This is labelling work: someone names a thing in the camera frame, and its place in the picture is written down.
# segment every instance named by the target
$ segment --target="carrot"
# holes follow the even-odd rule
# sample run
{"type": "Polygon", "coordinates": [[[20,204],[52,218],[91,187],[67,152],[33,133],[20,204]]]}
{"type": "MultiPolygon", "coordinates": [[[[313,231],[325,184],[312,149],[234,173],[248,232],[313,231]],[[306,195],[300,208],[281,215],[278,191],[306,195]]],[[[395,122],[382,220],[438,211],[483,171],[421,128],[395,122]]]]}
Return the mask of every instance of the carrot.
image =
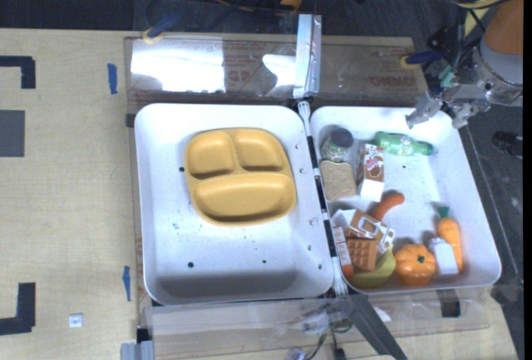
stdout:
{"type": "Polygon", "coordinates": [[[377,221],[382,221],[384,215],[388,210],[394,206],[400,205],[405,201],[405,196],[402,193],[391,193],[381,200],[377,206],[370,213],[370,216],[376,219],[377,221]]]}
{"type": "Polygon", "coordinates": [[[458,265],[458,271],[461,273],[464,268],[464,261],[462,258],[460,229],[456,221],[447,216],[449,214],[449,208],[438,208],[438,212],[441,217],[438,223],[438,235],[451,245],[456,259],[456,265],[458,265]]]}

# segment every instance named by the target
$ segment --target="tin can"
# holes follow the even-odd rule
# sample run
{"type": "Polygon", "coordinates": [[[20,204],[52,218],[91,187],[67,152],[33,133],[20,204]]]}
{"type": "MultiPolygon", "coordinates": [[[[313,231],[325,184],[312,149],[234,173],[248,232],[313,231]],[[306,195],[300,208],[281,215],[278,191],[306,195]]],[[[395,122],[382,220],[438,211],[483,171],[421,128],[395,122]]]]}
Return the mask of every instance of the tin can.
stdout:
{"type": "Polygon", "coordinates": [[[344,128],[337,128],[331,132],[331,135],[322,144],[320,149],[322,159],[337,163],[342,162],[352,143],[351,132],[344,128]]]}

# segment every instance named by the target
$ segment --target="green bottle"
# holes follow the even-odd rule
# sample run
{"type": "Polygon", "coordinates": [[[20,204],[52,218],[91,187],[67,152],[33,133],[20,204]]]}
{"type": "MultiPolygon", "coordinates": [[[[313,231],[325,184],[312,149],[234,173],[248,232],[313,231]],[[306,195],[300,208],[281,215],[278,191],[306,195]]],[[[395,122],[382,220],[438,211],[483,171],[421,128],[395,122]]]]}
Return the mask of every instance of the green bottle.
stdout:
{"type": "Polygon", "coordinates": [[[416,153],[432,155],[434,146],[425,141],[416,141],[404,134],[388,134],[379,131],[375,134],[374,145],[379,145],[385,152],[399,156],[412,156],[416,153]]]}

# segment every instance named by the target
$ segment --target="white bottle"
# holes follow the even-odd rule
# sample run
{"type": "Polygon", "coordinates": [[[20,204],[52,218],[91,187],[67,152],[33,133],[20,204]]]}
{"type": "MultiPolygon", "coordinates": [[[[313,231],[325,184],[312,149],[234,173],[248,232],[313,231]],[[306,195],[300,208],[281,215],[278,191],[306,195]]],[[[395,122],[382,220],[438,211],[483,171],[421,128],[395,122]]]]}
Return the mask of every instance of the white bottle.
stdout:
{"type": "Polygon", "coordinates": [[[447,278],[458,274],[458,264],[450,244],[440,237],[435,237],[430,240],[428,249],[436,258],[435,278],[447,278]]]}

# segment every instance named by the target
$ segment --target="waffle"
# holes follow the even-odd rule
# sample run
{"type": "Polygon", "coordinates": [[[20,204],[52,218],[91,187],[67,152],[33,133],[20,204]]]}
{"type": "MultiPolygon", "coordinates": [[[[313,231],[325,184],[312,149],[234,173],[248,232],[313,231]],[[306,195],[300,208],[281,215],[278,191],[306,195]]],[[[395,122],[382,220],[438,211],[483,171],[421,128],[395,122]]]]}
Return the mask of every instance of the waffle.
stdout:
{"type": "Polygon", "coordinates": [[[374,239],[347,239],[347,250],[356,269],[374,271],[377,261],[377,241],[374,239]]]}

